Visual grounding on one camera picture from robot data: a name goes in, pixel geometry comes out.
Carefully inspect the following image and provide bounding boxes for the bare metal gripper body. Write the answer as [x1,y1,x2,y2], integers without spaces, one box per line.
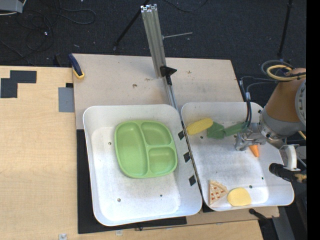
[239,122,287,149]

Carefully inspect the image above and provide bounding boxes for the orange carrot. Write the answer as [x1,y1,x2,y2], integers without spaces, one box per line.
[249,144,261,158]

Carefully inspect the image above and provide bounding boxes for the white plastic tray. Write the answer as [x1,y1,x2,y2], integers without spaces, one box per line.
[180,101,296,212]
[82,103,203,227]

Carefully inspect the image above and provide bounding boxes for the yellow corn with green husk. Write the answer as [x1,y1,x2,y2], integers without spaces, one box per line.
[186,117,249,140]

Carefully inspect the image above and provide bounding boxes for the yellow oval toy food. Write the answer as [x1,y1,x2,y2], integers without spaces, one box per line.
[226,187,253,207]

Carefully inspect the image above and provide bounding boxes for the toy pizza slice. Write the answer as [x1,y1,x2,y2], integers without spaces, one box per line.
[207,179,229,206]

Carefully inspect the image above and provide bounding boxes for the thin black and white rod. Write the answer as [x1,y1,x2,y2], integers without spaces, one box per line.
[163,81,203,200]

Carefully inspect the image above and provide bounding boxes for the green divided plate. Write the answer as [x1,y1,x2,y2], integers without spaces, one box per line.
[114,120,179,179]

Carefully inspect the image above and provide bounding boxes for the pale wood board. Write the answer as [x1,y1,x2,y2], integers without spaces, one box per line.
[71,53,280,232]

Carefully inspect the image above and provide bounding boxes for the black cylinder on white bracket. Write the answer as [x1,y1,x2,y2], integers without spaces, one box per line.
[268,144,307,184]

